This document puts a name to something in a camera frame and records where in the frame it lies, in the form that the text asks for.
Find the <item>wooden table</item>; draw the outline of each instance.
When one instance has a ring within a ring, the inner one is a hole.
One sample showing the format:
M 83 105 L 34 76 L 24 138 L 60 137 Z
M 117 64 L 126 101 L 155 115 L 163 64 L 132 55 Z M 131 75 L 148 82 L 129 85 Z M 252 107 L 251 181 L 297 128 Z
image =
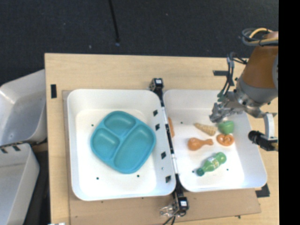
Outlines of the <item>wooden table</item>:
M 236 65 L 239 77 L 243 65 Z M 159 206 L 168 196 L 83 202 L 68 181 L 62 93 L 66 90 L 146 89 L 154 77 L 163 78 L 165 88 L 220 90 L 227 70 L 225 58 L 159 57 L 130 55 L 45 54 L 47 125 L 50 174 L 51 222 L 76 224 L 162 224 Z M 278 99 L 262 108 L 277 113 Z M 261 119 L 249 117 L 253 130 L 264 132 Z M 275 117 L 278 136 L 278 116 Z M 183 225 L 279 224 L 278 153 L 260 149 L 268 174 L 270 197 L 256 198 L 254 189 L 185 193 L 190 202 L 187 215 L 176 220 Z

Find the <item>brown pretzel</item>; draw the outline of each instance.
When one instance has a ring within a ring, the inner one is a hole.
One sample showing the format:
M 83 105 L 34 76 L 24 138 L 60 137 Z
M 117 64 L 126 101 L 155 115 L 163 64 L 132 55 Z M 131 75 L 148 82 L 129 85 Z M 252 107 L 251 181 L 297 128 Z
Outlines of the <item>brown pretzel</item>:
M 230 134 L 219 134 L 217 136 L 217 141 L 219 144 L 223 145 L 223 146 L 230 146 L 231 144 L 234 143 L 234 137 Z

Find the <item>blue plate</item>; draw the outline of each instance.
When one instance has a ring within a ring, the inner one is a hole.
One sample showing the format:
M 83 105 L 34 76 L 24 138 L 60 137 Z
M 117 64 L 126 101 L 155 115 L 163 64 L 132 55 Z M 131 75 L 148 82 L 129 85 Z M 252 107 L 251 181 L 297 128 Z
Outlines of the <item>blue plate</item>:
M 120 173 L 141 168 L 156 144 L 153 130 L 136 117 L 122 111 L 108 114 L 90 139 L 94 154 Z

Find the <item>dark background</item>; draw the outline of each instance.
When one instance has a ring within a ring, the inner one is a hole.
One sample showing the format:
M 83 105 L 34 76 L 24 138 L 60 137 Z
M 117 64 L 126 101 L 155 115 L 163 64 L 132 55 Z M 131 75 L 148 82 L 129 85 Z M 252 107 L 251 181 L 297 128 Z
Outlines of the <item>dark background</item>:
M 279 0 L 0 0 L 0 86 L 44 68 L 44 53 L 249 57 L 245 28 L 278 30 Z M 47 151 L 25 225 L 49 222 Z

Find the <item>toy bottle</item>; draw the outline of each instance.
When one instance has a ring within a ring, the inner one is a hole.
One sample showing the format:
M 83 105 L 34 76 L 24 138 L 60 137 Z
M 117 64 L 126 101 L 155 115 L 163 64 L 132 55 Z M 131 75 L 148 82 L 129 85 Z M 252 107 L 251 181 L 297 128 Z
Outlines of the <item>toy bottle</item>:
M 221 164 L 226 162 L 226 156 L 222 152 L 218 152 L 216 155 L 209 157 L 203 167 L 197 169 L 197 175 L 203 176 L 206 172 L 212 172 L 218 167 L 220 167 Z

